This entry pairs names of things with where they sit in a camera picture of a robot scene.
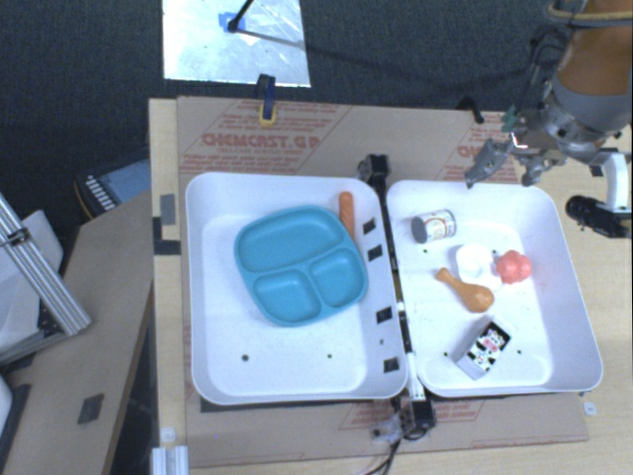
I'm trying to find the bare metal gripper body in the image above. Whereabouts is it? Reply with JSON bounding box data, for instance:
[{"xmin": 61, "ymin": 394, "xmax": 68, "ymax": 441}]
[{"xmin": 510, "ymin": 104, "xmax": 613, "ymax": 164}]

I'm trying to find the small white can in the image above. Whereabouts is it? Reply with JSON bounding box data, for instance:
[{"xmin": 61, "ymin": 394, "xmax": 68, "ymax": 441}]
[{"xmin": 409, "ymin": 208, "xmax": 457, "ymax": 244}]

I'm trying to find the pink toy ice cream scoop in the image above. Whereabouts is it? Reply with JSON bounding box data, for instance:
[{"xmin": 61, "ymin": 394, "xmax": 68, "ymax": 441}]
[{"xmin": 496, "ymin": 248, "xmax": 533, "ymax": 285}]

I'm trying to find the white toy fried egg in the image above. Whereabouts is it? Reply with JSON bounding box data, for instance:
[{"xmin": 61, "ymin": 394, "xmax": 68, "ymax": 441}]
[{"xmin": 454, "ymin": 242, "xmax": 506, "ymax": 294}]

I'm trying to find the orange toy chicken drumstick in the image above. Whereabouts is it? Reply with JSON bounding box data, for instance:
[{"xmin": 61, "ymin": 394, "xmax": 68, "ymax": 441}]
[{"xmin": 434, "ymin": 266, "xmax": 496, "ymax": 314}]

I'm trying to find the orange toy sausage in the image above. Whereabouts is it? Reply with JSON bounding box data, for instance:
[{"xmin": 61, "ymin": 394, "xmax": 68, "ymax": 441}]
[{"xmin": 338, "ymin": 191, "xmax": 357, "ymax": 242}]

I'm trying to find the white plastic tray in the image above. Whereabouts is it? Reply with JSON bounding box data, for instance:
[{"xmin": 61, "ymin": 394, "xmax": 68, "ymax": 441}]
[
  {"xmin": 184, "ymin": 171, "xmax": 410, "ymax": 407},
  {"xmin": 385, "ymin": 179, "xmax": 605, "ymax": 400}
]

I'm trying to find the thin black and white rod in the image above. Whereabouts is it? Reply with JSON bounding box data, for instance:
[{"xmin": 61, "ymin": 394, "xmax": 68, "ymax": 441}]
[{"xmin": 372, "ymin": 174, "xmax": 425, "ymax": 402}]

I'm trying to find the brown cardboard board red print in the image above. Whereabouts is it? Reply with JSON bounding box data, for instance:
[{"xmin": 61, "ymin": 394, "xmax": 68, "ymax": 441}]
[{"xmin": 175, "ymin": 95, "xmax": 592, "ymax": 469}]

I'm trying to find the white cow print milk carton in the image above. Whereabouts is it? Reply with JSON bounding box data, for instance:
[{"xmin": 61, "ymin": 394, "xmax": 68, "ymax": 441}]
[{"xmin": 451, "ymin": 320, "xmax": 516, "ymax": 382}]

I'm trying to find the blue divided plate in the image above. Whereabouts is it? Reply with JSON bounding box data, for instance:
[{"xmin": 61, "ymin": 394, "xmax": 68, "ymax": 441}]
[{"xmin": 233, "ymin": 204, "xmax": 369, "ymax": 328}]

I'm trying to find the black cylinder on white bracket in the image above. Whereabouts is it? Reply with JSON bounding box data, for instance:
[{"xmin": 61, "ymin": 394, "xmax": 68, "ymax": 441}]
[{"xmin": 565, "ymin": 147, "xmax": 633, "ymax": 239}]

